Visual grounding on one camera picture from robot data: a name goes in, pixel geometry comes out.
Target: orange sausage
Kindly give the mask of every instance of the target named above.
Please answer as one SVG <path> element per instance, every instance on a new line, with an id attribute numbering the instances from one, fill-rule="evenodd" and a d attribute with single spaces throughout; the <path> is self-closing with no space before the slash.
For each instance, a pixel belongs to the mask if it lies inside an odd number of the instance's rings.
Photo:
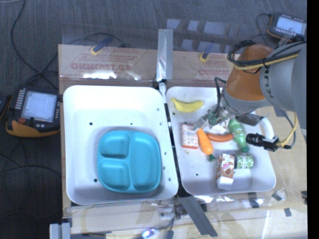
<path id="1" fill-rule="evenodd" d="M 228 133 L 225 135 L 213 134 L 213 133 L 206 133 L 207 137 L 211 141 L 215 142 L 226 142 L 233 139 L 233 134 Z"/>
<path id="2" fill-rule="evenodd" d="M 198 135 L 198 141 L 199 141 L 199 146 L 202 150 L 207 155 L 211 155 L 213 153 L 213 145 L 211 144 L 210 140 L 208 139 L 207 135 L 203 131 L 203 129 L 199 129 L 197 131 Z"/>

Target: green soda can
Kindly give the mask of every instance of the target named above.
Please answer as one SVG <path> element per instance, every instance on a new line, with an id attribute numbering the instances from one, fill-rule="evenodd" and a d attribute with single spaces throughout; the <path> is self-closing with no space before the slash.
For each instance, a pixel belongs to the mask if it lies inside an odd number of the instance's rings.
<path id="1" fill-rule="evenodd" d="M 235 169 L 251 169 L 254 166 L 254 158 L 250 154 L 235 154 Z"/>

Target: blue plate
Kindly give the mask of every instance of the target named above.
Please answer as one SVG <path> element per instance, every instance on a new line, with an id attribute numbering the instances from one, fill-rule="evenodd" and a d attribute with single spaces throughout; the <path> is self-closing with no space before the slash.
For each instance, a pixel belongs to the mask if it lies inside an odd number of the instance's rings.
<path id="1" fill-rule="evenodd" d="M 103 135 L 97 157 L 102 185 L 121 193 L 147 193 L 161 178 L 159 143 L 149 134 L 114 130 Z"/>

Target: yellow cable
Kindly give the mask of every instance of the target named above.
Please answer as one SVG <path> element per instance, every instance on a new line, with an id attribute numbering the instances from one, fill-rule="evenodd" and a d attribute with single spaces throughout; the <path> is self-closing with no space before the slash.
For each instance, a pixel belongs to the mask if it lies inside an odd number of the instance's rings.
<path id="1" fill-rule="evenodd" d="M 264 65 L 268 66 L 268 65 L 279 63 L 279 62 L 282 62 L 282 61 L 285 61 L 285 60 L 288 60 L 288 59 L 292 59 L 292 58 L 295 58 L 297 56 L 298 56 L 298 54 L 295 54 L 295 55 L 291 55 L 291 56 L 288 56 L 288 57 L 284 57 L 284 58 L 280 58 L 280 59 L 277 59 L 277 60 L 273 60 L 273 61 L 270 61 L 270 62 L 266 62 L 264 64 L 261 63 L 261 64 L 257 64 L 257 65 L 252 65 L 252 66 L 239 66 L 239 65 L 234 64 L 234 67 L 236 69 L 238 69 L 238 70 L 255 69 L 255 68 L 258 68 L 258 67 L 262 67 Z"/>
<path id="2" fill-rule="evenodd" d="M 288 141 L 290 140 L 290 138 L 293 136 L 296 128 L 297 128 L 297 124 L 298 124 L 298 119 L 297 119 L 297 113 L 294 113 L 295 115 L 295 124 L 294 124 L 294 127 L 293 129 L 291 130 L 290 134 L 287 136 L 286 139 L 282 140 L 282 141 L 279 141 L 277 142 L 277 146 L 281 147 L 281 148 L 284 148 L 284 146 L 288 143 Z"/>

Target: toy banana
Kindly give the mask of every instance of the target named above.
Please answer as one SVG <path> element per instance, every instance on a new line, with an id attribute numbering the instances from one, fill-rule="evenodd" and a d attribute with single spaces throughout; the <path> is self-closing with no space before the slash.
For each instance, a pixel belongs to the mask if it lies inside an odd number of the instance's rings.
<path id="1" fill-rule="evenodd" d="M 184 102 L 176 100 L 175 98 L 172 98 L 171 100 L 175 104 L 176 109 L 179 110 L 180 112 L 183 112 L 183 113 L 194 112 L 194 111 L 198 110 L 199 108 L 201 108 L 204 104 L 204 101 L 195 101 L 192 103 L 184 103 Z"/>

